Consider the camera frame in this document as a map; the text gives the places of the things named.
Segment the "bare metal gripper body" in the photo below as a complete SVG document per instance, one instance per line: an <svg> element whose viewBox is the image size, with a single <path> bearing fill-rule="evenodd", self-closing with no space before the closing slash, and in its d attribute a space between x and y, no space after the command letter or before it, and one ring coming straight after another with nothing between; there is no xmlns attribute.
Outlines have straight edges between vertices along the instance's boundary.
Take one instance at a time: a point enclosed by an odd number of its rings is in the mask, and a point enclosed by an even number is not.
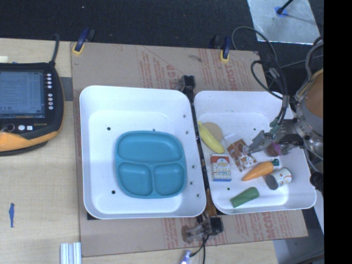
<svg viewBox="0 0 352 264"><path fill-rule="evenodd" d="M300 144L315 156L323 159L323 119L308 122L306 119L285 119L274 136L274 142L280 144Z"/></svg>

